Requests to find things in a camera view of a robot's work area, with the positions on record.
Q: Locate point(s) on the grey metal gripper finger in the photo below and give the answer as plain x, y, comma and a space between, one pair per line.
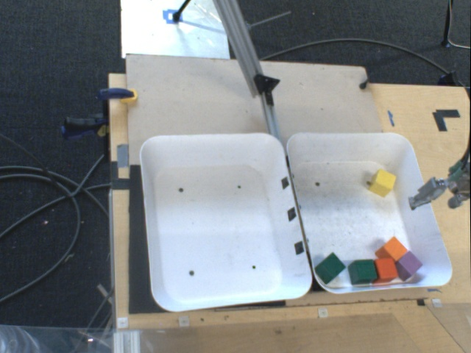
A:
426, 194
456, 200

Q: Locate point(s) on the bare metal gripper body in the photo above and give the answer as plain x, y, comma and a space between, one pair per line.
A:
453, 187

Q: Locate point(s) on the yellow cube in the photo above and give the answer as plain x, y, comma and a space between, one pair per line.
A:
382, 183

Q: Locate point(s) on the orange cube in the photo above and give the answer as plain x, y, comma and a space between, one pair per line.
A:
386, 269
394, 249

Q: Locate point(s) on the purple cube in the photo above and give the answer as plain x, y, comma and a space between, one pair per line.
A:
408, 265

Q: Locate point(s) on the white plastic tray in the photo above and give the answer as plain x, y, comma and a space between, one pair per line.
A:
346, 219
217, 230

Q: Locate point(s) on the green cube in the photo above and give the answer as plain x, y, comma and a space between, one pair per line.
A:
362, 271
329, 267

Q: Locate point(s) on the thin black rod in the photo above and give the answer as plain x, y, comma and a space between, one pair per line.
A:
302, 231

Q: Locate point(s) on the pale flat board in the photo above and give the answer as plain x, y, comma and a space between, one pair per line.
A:
191, 101

